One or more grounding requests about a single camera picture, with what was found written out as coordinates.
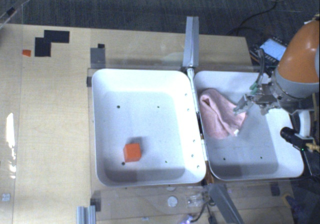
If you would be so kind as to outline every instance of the pink cloth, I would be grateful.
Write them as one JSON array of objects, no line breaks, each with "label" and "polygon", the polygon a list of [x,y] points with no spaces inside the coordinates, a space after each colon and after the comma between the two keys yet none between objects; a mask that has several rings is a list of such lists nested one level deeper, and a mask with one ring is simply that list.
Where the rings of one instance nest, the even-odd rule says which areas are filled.
[{"label": "pink cloth", "polygon": [[200,113],[205,132],[212,138],[236,136],[246,113],[235,115],[236,107],[215,89],[207,89],[200,96]]}]

